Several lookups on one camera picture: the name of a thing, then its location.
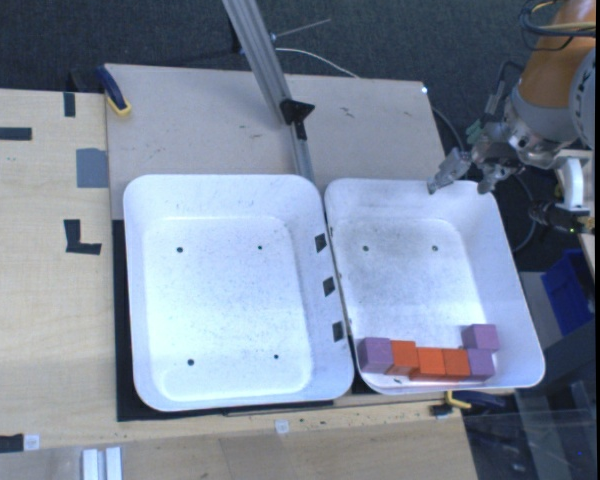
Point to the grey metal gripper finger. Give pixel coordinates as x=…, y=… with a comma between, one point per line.
x=492, y=178
x=452, y=167

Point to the black cylinder on white bracket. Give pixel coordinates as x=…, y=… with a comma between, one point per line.
x=572, y=178

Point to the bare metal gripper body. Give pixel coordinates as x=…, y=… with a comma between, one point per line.
x=497, y=145

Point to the pale wood board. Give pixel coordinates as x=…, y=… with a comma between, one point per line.
x=205, y=123

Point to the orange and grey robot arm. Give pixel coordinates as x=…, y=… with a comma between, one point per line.
x=555, y=73

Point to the white plastic tray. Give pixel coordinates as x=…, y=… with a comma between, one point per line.
x=420, y=278
x=230, y=293

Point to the orange cube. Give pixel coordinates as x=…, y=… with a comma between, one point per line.
x=405, y=353
x=431, y=362
x=456, y=363

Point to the purple cube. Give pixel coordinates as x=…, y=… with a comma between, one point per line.
x=375, y=355
x=481, y=337
x=481, y=364

